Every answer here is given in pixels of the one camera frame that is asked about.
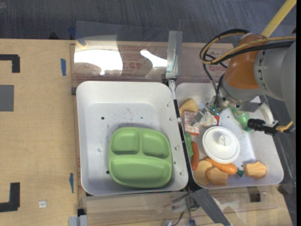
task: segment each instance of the yellow strip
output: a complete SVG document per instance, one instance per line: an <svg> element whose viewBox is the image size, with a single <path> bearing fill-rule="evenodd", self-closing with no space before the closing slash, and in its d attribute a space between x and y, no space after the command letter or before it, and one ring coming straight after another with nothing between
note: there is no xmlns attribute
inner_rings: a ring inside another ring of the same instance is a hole
<svg viewBox="0 0 301 226"><path fill-rule="evenodd" d="M285 16L291 11L291 9L296 5L297 0L286 0L286 2L282 5L280 10L275 14L266 28L262 31L261 35L265 37L269 37L274 30L278 27L278 25L282 22Z"/></svg>

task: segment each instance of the white plate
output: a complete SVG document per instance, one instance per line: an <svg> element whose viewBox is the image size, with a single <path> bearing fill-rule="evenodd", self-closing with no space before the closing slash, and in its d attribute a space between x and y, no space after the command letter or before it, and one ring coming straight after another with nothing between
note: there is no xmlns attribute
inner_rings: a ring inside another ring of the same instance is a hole
<svg viewBox="0 0 301 226"><path fill-rule="evenodd" d="M188 183L172 93L157 82L86 81L76 90L81 182L91 195L182 190ZM167 136L173 172L163 188L139 190L117 184L109 174L109 145L121 127L155 129Z"/></svg>
<svg viewBox="0 0 301 226"><path fill-rule="evenodd" d="M207 102L210 102L214 96L214 89L210 83L182 83L176 88L176 97L178 105L181 105L188 99L194 99L198 104L199 109L205 107ZM264 116L260 111L248 113L249 118L262 119ZM221 113L221 126L229 129L238 138L240 143L240 153L238 158L233 162L239 170L243 170L243 165L250 162L261 161L267 167L267 174L260 179L251 177L239 177L239 175L229 175L227 185L216 186L208 184L201 186L206 189L234 188L246 186L263 186L279 184L284 176L283 168L275 147L273 137L259 131L244 131L240 123L234 118L230 108ZM192 141L195 141L199 148L200 159L207 157L205 153L202 137L206 128L200 128L198 136L191 136Z"/></svg>

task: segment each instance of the green plate compartment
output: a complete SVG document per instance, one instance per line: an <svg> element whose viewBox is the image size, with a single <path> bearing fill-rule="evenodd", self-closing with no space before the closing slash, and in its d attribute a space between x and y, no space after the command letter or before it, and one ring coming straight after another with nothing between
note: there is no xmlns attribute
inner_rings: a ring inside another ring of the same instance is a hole
<svg viewBox="0 0 301 226"><path fill-rule="evenodd" d="M135 188L159 188L172 175L167 137L159 131L123 127L114 132L109 151L110 175L115 182Z"/></svg>

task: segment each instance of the wooden tabletop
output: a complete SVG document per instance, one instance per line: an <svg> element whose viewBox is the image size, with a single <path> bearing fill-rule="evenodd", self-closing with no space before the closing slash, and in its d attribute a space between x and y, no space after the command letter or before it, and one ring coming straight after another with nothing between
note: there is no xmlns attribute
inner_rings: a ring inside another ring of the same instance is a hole
<svg viewBox="0 0 301 226"><path fill-rule="evenodd" d="M66 226L68 218L77 215L75 96L71 95L73 44L68 40L0 39L0 54L20 57L19 73L12 73L11 61L0 60L0 85L14 88L13 111L0 111L0 204L9 202L11 183L20 184L20 205L15 211L0 212L0 225ZM222 191L212 195L221 207L225 207L227 200L236 202L236 208L245 206L246 210L240 212L224 208L233 225L292 225L276 186L268 192L268 206L258 208L254 204L238 205L241 201L237 197L242 195L239 193L229 193L224 200L221 195L226 194ZM110 199L103 203L114 205ZM195 212L194 216L197 225L213 223L203 212ZM185 214L179 225L185 225L187 218ZM162 222L132 226L160 226ZM96 223L92 217L90 225L106 224Z"/></svg>

